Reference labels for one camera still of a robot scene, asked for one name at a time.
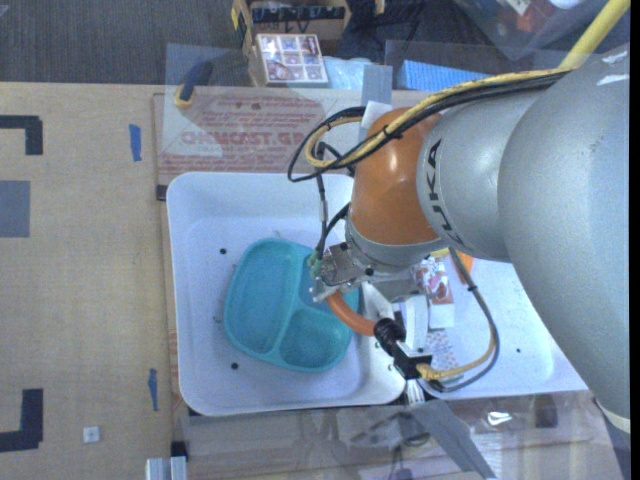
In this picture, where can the red and white printed packet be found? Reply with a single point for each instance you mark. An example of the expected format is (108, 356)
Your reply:
(439, 280)

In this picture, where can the orange plate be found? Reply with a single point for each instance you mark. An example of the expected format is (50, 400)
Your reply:
(464, 265)

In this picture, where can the teal divided plate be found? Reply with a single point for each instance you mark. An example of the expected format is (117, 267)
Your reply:
(270, 308)

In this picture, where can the small white carton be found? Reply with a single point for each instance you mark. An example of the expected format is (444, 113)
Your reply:
(442, 316)

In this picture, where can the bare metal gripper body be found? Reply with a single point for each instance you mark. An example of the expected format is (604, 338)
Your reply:
(345, 265)

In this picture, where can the white plastic tray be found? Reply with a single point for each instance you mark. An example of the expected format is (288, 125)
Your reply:
(515, 340)
(210, 288)

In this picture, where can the small white square tag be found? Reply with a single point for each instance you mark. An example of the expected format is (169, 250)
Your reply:
(91, 434)

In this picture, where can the brown cardboard board red print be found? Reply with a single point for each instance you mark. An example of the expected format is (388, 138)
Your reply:
(240, 138)

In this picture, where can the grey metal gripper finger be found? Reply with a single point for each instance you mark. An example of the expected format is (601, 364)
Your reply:
(325, 295)
(377, 300)

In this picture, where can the blue foam block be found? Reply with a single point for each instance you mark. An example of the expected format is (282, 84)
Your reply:
(435, 75)

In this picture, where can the orange checkered packet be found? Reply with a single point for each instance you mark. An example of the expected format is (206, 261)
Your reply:
(442, 348)

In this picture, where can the box with colourful picture tiles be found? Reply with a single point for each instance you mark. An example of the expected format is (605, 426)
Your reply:
(292, 59)

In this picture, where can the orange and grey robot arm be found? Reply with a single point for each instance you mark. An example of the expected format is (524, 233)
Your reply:
(525, 178)

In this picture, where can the open brown cardboard box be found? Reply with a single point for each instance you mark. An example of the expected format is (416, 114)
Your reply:
(295, 3)

